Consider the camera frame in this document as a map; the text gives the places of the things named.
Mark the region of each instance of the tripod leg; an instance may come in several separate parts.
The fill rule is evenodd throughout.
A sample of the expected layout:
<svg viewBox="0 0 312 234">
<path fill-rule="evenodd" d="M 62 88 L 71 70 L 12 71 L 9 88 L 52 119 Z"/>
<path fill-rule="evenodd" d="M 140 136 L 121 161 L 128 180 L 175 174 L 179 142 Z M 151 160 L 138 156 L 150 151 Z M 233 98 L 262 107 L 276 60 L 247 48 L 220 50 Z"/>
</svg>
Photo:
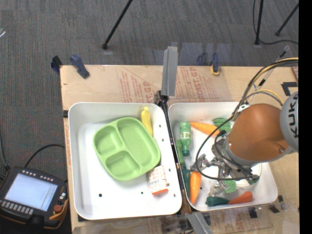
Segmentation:
<svg viewBox="0 0 312 234">
<path fill-rule="evenodd" d="M 282 29 L 285 27 L 285 25 L 288 23 L 289 19 L 293 16 L 293 14 L 295 13 L 295 11 L 298 9 L 299 7 L 299 3 L 296 5 L 296 7 L 291 11 L 291 13 L 289 14 L 289 16 L 286 18 L 286 20 L 284 21 L 283 25 L 279 28 L 279 30 L 275 33 L 276 36 L 279 36 L 279 34 L 281 33 Z"/>
<path fill-rule="evenodd" d="M 259 35 L 260 35 L 260 25 L 261 25 L 261 18 L 262 18 L 262 9 L 263 9 L 263 1 L 260 1 L 260 10 L 259 10 L 259 17 L 258 17 L 258 27 L 257 27 L 257 33 L 256 33 L 256 39 L 254 43 L 256 45 L 259 45 Z"/>
<path fill-rule="evenodd" d="M 132 0 L 129 0 L 129 1 L 127 2 L 125 8 L 123 9 L 122 13 L 120 14 L 120 16 L 119 16 L 119 18 L 118 18 L 118 20 L 117 20 L 117 22 L 115 23 L 113 29 L 111 30 L 111 32 L 110 32 L 108 38 L 107 38 L 106 41 L 102 44 L 102 49 L 107 49 L 107 44 L 108 44 L 109 40 L 110 40 L 111 37 L 113 36 L 115 30 L 117 29 L 117 27 L 118 27 L 120 21 L 122 20 L 123 16 L 125 15 L 125 13 L 126 13 L 127 9 L 129 8 L 131 2 L 132 2 Z"/>
</svg>

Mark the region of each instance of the white plate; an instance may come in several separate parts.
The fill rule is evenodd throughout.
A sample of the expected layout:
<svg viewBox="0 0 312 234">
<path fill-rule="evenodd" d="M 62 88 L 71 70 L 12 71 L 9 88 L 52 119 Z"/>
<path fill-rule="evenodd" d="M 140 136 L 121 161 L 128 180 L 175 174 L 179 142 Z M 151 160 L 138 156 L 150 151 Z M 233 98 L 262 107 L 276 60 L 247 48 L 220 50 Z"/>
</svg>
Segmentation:
<svg viewBox="0 0 312 234">
<path fill-rule="evenodd" d="M 204 123 L 213 124 L 214 118 L 223 117 L 229 118 L 236 107 L 237 102 L 201 102 L 201 103 L 176 103 L 170 106 L 168 114 L 171 129 L 173 132 L 173 138 L 175 141 L 179 140 L 180 129 L 179 125 L 182 121 L 202 121 Z M 190 145 L 190 156 L 185 157 L 185 163 L 187 168 L 194 164 L 196 153 L 206 139 L 208 135 L 201 131 L 191 129 L 192 143 Z M 211 137 L 203 146 L 200 155 L 206 154 L 206 158 L 210 161 L 214 154 L 212 153 L 212 145 L 215 138 Z M 215 183 L 214 179 L 202 177 L 201 190 L 199 191 L 197 201 L 193 205 L 190 201 L 189 204 L 198 211 L 211 211 L 228 209 L 242 206 L 253 206 L 269 204 L 277 198 L 277 187 L 271 173 L 271 169 L 268 163 L 257 164 L 252 168 L 254 174 L 260 175 L 260 179 L 257 183 L 249 185 L 246 180 L 237 182 L 237 190 L 234 193 L 226 194 L 221 193 L 218 196 L 227 198 L 229 200 L 243 194 L 245 191 L 251 191 L 253 193 L 253 201 L 243 204 L 224 204 L 216 206 L 206 205 L 206 199 L 210 187 Z M 203 173 L 209 176 L 217 176 L 217 167 L 208 167 L 203 170 Z"/>
<path fill-rule="evenodd" d="M 105 124 L 120 117 L 135 117 L 148 106 L 154 139 L 161 151 L 169 191 L 152 195 L 148 174 L 129 181 L 112 178 L 100 162 L 93 135 Z M 88 220 L 172 215 L 181 208 L 182 198 L 163 110 L 150 103 L 80 102 L 68 113 L 74 204 Z"/>
</svg>

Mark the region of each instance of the green divided tray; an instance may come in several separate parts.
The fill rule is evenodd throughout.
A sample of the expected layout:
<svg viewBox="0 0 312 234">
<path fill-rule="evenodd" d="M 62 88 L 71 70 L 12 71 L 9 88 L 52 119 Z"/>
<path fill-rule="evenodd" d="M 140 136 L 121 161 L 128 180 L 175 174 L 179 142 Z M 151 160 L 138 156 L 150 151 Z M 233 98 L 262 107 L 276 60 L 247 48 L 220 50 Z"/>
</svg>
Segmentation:
<svg viewBox="0 0 312 234">
<path fill-rule="evenodd" d="M 123 181 L 148 172 L 161 157 L 154 138 L 134 117 L 122 117 L 98 129 L 93 147 L 107 172 Z"/>
</svg>

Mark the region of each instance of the gray carpet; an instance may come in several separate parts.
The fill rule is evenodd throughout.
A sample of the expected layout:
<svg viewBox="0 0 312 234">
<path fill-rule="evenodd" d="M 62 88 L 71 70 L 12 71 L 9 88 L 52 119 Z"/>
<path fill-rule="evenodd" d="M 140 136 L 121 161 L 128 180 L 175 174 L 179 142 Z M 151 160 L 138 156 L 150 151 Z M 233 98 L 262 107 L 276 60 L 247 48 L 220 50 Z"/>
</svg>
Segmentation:
<svg viewBox="0 0 312 234">
<path fill-rule="evenodd" d="M 275 32 L 299 0 L 264 0 L 260 44 L 260 0 L 133 0 L 103 50 L 127 1 L 0 0 L 0 132 L 9 166 L 64 144 L 59 76 L 51 69 L 56 55 L 63 64 L 77 54 L 84 64 L 162 65 L 163 51 L 177 46 L 179 65 L 196 65 L 206 51 L 210 60 L 218 53 L 220 66 L 265 66 L 288 45 L 284 57 L 298 57 L 299 10 L 280 36 Z M 49 147 L 28 167 L 66 179 L 64 164 L 64 149 Z M 58 230 L 42 233 L 71 233 L 69 214 Z M 0 218 L 0 233 L 28 230 Z"/>
</svg>

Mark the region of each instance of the carrot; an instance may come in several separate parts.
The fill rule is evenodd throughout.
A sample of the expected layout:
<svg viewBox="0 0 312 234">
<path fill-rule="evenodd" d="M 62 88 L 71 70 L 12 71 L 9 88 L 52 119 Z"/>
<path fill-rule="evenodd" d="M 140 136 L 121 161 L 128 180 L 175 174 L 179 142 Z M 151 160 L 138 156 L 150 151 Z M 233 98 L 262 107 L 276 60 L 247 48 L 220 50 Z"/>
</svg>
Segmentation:
<svg viewBox="0 0 312 234">
<path fill-rule="evenodd" d="M 228 204 L 241 204 L 251 202 L 253 200 L 252 192 L 244 192 L 241 196 L 238 196 L 228 202 Z"/>
<path fill-rule="evenodd" d="M 213 125 L 213 124 L 208 124 L 208 123 L 202 123 L 202 122 L 194 122 L 194 121 L 190 121 L 190 124 L 192 127 L 202 131 L 203 133 L 206 134 L 211 134 L 213 132 L 213 130 L 215 130 L 217 128 L 217 126 Z M 216 136 L 220 131 L 216 130 L 213 134 L 213 136 Z"/>
<path fill-rule="evenodd" d="M 193 171 L 190 176 L 190 200 L 192 204 L 195 204 L 199 193 L 201 183 L 200 172 Z"/>
</svg>

